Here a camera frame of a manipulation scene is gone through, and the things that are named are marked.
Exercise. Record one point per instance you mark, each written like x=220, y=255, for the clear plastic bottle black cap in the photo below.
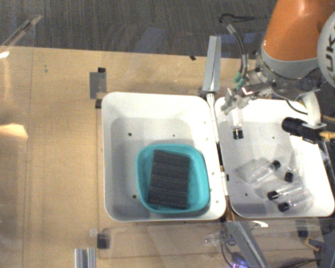
x=284, y=191
x=236, y=123
x=289, y=176
x=296, y=202
x=258, y=172

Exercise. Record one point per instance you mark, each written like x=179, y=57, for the teal plastic tub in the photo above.
x=199, y=174

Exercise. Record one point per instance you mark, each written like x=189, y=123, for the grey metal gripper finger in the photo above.
x=228, y=100
x=242, y=101

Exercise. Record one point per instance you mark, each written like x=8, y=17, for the thin black and white rod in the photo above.
x=219, y=149

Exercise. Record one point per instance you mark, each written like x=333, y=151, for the black cylinder on white bracket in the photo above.
x=297, y=127

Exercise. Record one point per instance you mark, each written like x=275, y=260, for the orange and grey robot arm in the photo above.
x=296, y=18

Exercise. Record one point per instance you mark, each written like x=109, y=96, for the black ribbed block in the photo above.
x=169, y=179

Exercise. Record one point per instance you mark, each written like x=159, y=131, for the white plastic tray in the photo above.
x=123, y=149
x=268, y=138

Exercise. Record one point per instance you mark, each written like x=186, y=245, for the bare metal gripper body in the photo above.
x=261, y=86

